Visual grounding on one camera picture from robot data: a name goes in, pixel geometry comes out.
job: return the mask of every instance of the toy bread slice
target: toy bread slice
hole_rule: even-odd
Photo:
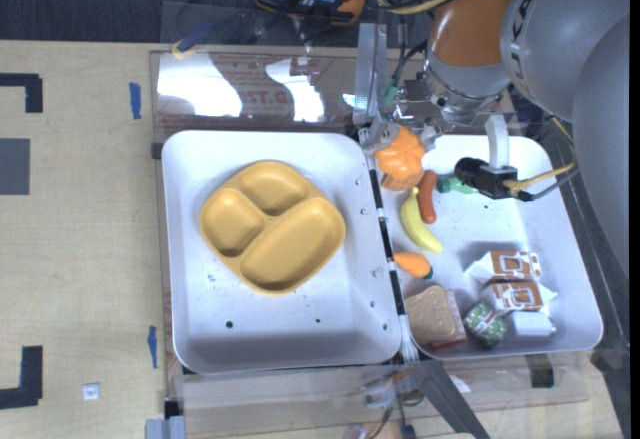
[[[420,345],[453,339],[458,333],[455,317],[442,286],[430,286],[405,301],[411,334]]]

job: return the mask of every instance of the wooden surface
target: wooden surface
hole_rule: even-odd
[[[140,438],[145,420],[163,414],[163,299],[150,156],[149,53],[158,48],[0,42],[1,72],[37,73],[44,82],[42,114],[25,114],[23,89],[0,87],[0,138],[31,139],[30,194],[0,196],[0,389],[18,385],[23,346],[44,351],[43,398],[38,406],[0,410],[0,437]],[[140,119],[130,107],[130,83],[141,87]],[[157,368],[147,345],[150,326],[158,331]],[[600,373],[589,363],[575,373],[579,387],[565,387],[555,400],[525,398],[513,406],[505,393],[503,404],[478,404],[478,416],[494,439],[621,437]],[[100,398],[83,400],[83,384],[96,382]],[[481,393],[474,397],[483,400]],[[439,416],[413,422],[418,437],[451,437]],[[264,437],[342,438],[344,432]],[[378,437],[399,437],[397,427],[390,423]]]

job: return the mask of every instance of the toy banana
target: toy banana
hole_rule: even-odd
[[[442,252],[443,247],[440,240],[427,229],[422,221],[417,195],[418,189],[413,187],[400,207],[402,227],[418,247],[431,252]]]

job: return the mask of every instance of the yellow plate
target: yellow plate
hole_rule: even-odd
[[[253,163],[219,187],[200,210],[200,233],[240,279],[265,294],[289,293],[336,253],[341,213],[296,169]]]

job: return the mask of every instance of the white tray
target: white tray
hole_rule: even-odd
[[[209,249],[198,230],[205,200],[259,160],[289,163],[336,205],[344,244],[311,279],[282,296],[257,293]],[[400,346],[366,160],[330,133],[184,131],[162,151],[173,341],[197,373],[377,364]]]
[[[544,149],[531,139],[510,137],[509,164],[518,169],[518,179],[551,169]],[[489,141],[479,135],[444,135],[425,157],[423,166],[438,174],[453,174],[463,157],[489,160]],[[553,183],[549,178],[528,191],[536,193]],[[394,252],[419,251],[402,229],[399,210],[406,192],[382,189]],[[539,254],[541,284],[558,295],[543,310],[555,322],[557,332],[548,339],[523,341],[506,338],[491,350],[473,338],[468,343],[442,350],[423,351],[438,359],[461,359],[588,350],[603,333],[602,318],[589,283],[573,228],[559,190],[533,202],[492,200],[479,193],[433,192],[437,214],[429,229],[444,246],[441,253],[423,254],[434,267],[432,280],[415,279],[399,271],[404,298],[431,284],[453,290],[462,315],[478,300],[482,285],[465,276],[464,269],[489,250],[526,250]]]

